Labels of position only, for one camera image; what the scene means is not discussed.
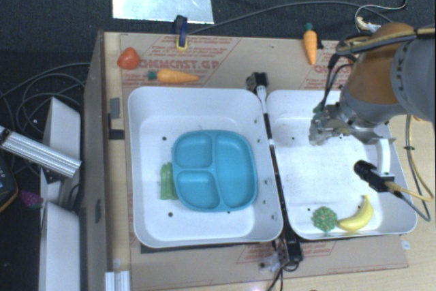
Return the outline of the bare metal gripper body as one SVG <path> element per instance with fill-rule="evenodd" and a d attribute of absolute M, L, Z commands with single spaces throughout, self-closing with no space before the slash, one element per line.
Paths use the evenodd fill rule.
<path fill-rule="evenodd" d="M 311 125 L 319 132 L 334 132 L 334 137 L 353 136 L 363 144 L 374 144 L 381 138 L 375 128 L 385 121 L 386 104 L 332 104 L 316 112 Z"/>

